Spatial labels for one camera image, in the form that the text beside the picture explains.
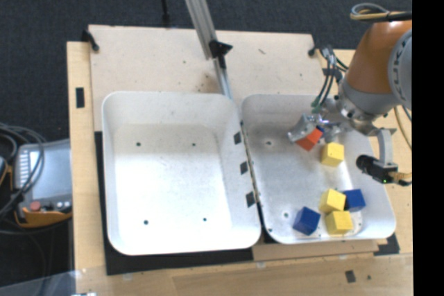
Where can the blue cube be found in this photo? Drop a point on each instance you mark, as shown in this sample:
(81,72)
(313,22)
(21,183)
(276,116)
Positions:
(355,199)
(306,220)

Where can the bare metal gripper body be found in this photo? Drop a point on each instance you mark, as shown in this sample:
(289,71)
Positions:
(354,118)

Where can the black cylinder on white bracket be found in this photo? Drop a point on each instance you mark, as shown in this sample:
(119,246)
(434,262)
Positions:
(374,164)

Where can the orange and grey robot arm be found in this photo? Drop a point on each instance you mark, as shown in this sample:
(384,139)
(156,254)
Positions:
(373,62)

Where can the yellow cube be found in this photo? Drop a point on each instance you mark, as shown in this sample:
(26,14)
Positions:
(339,222)
(332,154)
(332,200)

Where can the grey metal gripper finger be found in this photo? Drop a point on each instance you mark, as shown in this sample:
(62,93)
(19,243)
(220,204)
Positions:
(330,136)
(301,129)

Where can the orange cube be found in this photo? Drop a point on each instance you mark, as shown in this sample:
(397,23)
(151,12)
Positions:
(309,140)

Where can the white plastic tray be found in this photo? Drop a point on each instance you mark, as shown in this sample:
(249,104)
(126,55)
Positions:
(166,176)
(288,176)

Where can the pale wood board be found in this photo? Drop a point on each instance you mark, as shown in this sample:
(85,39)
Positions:
(152,59)

